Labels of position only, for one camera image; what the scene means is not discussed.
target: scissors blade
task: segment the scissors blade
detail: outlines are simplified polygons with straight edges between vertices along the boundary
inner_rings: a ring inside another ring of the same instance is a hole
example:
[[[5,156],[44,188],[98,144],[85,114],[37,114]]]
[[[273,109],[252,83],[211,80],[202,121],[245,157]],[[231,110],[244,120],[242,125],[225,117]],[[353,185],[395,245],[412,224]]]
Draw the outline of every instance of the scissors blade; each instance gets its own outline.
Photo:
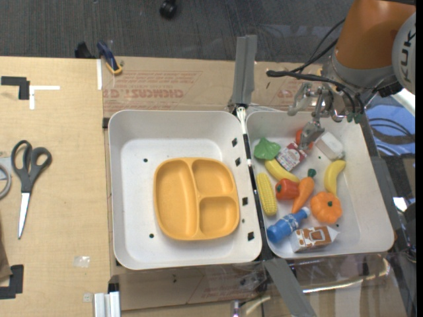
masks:
[[[26,212],[28,211],[29,195],[30,193],[22,193],[22,201],[20,202],[20,213],[19,213],[18,239],[20,239],[20,237],[22,236],[22,232],[24,230]]]

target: black scissors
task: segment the black scissors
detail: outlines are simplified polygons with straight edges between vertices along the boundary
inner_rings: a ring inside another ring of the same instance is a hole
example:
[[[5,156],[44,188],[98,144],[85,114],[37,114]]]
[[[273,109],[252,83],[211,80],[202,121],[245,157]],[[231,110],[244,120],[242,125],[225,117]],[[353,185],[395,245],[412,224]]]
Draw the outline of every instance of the black scissors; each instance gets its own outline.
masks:
[[[23,166],[22,168],[17,168],[16,165],[16,153],[19,150],[20,146],[26,145],[24,148],[23,154]],[[38,158],[46,156],[45,161],[42,164],[37,164]],[[52,154],[43,147],[38,147],[32,149],[32,145],[27,140],[19,141],[12,150],[11,155],[12,167],[13,170],[18,174],[22,188],[20,192],[22,193],[22,201],[20,203],[20,213],[19,213],[19,231],[18,238],[22,236],[22,231],[24,230],[26,212],[28,210],[29,197],[34,186],[35,180],[41,172],[47,168],[52,163]]]

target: white plastic tray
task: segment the white plastic tray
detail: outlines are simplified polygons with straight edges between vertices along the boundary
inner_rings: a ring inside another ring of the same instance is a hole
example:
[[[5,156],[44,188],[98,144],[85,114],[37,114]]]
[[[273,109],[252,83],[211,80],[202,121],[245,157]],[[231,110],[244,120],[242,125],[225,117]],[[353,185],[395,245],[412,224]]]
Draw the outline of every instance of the white plastic tray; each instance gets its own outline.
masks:
[[[251,113],[247,117],[251,153],[253,153],[254,147],[261,137],[285,147],[295,140],[295,132],[301,129],[310,119],[309,112],[300,112],[295,116],[288,116],[286,112],[279,111]],[[338,197],[341,200],[344,214],[335,225],[331,226],[340,234],[330,246],[312,252],[294,253],[287,238],[277,244],[268,241],[270,248],[279,257],[288,259],[388,250],[394,242],[393,228],[373,171],[360,125],[354,122],[348,123],[346,120],[335,123],[329,118],[322,119],[321,125],[342,142],[346,153],[346,167],[338,176]],[[252,162],[255,175],[259,172],[266,172],[261,160],[253,157]],[[292,172],[298,178],[302,178],[306,177],[309,168],[317,171],[317,175],[314,177],[314,195],[325,190],[323,176],[330,162],[317,147],[313,147],[307,158],[296,166]],[[273,177],[269,177],[274,186],[277,181]],[[286,203],[280,202],[278,204],[278,213],[275,217],[269,218],[263,214],[266,228],[290,213],[292,202],[287,201]],[[301,227],[319,225],[321,223],[310,216],[302,222]]]
[[[262,240],[243,134],[235,116],[123,110],[110,119],[109,143],[114,253],[124,267],[233,264],[257,258]],[[229,167],[240,203],[240,221],[233,233],[214,240],[180,241],[161,231],[154,212],[153,175],[159,164],[176,157],[208,157]]]

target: orange plate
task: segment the orange plate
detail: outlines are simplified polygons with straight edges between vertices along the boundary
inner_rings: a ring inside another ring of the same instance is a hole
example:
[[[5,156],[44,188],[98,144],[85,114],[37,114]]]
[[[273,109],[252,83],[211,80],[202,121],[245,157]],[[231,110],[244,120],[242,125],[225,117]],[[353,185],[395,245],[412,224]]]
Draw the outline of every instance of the orange plate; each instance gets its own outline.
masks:
[[[154,175],[154,209],[161,230],[176,240],[227,236],[239,223],[233,175],[212,158],[162,162]]]

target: yellow corn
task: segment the yellow corn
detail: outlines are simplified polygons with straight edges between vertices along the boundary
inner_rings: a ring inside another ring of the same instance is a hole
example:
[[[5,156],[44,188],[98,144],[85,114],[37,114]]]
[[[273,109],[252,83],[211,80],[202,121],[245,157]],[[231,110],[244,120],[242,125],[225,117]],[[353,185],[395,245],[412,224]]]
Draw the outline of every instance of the yellow corn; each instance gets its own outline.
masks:
[[[262,209],[267,216],[276,214],[278,206],[276,205],[276,196],[270,183],[269,176],[266,173],[261,172],[257,175],[257,190]]]

